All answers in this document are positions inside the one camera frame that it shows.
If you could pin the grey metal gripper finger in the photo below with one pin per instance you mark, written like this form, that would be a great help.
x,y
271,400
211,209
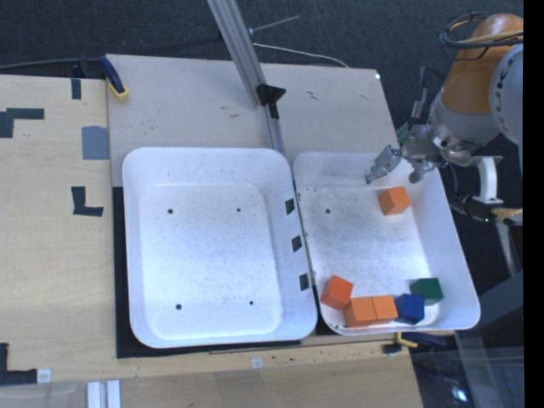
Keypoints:
x,y
383,162
420,171

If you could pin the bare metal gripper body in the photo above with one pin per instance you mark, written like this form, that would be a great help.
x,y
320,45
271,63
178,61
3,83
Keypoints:
x,y
425,143

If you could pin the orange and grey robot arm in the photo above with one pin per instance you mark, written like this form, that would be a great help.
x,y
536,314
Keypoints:
x,y
476,83

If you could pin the orange cube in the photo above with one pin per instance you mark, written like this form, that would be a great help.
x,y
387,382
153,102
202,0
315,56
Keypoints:
x,y
394,200
360,312
336,292
385,308

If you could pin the white plastic tray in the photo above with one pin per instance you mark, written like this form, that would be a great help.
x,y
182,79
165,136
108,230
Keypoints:
x,y
212,249
365,249

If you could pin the green cube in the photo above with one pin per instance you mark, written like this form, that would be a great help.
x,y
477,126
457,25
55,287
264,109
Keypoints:
x,y
427,289

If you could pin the blue cube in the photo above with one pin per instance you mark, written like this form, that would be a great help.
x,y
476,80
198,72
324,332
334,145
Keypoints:
x,y
409,308

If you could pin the black cylinder on white bracket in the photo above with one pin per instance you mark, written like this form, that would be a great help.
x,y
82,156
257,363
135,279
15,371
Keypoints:
x,y
488,177

